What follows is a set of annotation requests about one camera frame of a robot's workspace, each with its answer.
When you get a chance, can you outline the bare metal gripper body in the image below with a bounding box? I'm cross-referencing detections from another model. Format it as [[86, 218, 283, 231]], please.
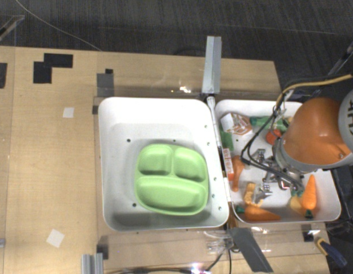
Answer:
[[263, 158, 305, 190]]

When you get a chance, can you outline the yellow pretzel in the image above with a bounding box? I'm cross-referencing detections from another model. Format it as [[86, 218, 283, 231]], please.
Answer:
[[243, 182, 264, 208]]

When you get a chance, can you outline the white plastic tray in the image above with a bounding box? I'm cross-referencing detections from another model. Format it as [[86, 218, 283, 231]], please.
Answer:
[[214, 99, 342, 225], [97, 96, 230, 232]]

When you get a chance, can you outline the orange carrot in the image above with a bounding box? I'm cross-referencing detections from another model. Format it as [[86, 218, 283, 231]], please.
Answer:
[[302, 174, 318, 219], [235, 204, 282, 222]]

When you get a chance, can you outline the red can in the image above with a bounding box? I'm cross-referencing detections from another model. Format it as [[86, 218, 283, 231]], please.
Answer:
[[265, 128, 282, 146]]

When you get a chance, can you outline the orange sausage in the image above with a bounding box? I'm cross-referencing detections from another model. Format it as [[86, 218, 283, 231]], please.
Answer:
[[230, 155, 246, 193]]

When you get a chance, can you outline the yellow pear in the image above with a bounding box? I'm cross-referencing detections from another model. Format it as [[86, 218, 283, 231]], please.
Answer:
[[288, 190, 306, 216]]

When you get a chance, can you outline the white packet with red print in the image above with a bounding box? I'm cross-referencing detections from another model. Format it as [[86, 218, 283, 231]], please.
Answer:
[[222, 148, 235, 182]]

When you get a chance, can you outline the green bottle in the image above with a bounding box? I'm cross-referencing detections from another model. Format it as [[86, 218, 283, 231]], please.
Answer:
[[248, 115, 289, 132]]

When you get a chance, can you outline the white and orange carton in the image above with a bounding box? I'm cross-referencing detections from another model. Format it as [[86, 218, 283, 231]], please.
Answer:
[[220, 112, 254, 136]]

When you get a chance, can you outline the green divided plate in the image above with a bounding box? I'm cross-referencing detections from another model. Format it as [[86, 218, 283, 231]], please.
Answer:
[[134, 143, 210, 217]]

